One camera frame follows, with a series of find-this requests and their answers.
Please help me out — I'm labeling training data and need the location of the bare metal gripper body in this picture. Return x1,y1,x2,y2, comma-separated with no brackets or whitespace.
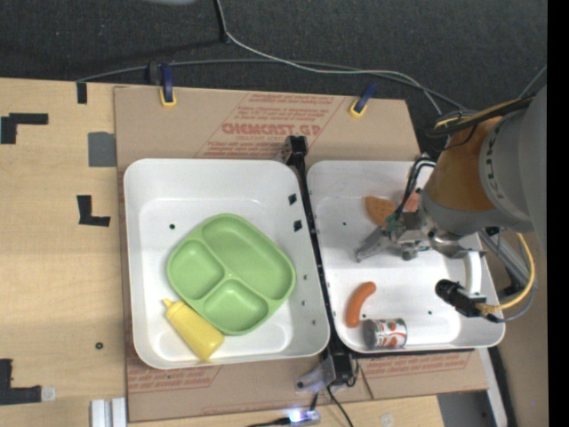
389,211,475,262

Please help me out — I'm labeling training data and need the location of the orange biscuit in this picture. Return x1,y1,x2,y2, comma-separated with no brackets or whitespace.
365,195,397,228

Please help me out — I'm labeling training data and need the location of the white plastic tray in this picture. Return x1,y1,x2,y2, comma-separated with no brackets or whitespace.
123,157,332,370
306,159,507,354

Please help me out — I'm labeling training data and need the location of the orange sausage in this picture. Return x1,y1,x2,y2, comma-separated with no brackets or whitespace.
345,281,378,329

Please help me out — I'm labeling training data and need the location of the small white and red can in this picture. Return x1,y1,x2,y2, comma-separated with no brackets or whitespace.
361,318,409,351

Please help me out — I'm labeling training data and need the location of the green divided plate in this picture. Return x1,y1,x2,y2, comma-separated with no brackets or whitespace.
165,213,298,337

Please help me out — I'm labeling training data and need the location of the yellow squeeze bottle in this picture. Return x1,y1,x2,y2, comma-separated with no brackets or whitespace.
161,297,226,362

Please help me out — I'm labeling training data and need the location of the brown cardboard board red print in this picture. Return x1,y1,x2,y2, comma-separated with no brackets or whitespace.
112,85,491,423

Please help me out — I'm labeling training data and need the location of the black cylinder on white bracket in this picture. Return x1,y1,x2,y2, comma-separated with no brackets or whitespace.
434,249,489,318

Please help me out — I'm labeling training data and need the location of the black block with thin wires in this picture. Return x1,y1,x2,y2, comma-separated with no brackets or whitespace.
280,134,309,166
327,350,357,385

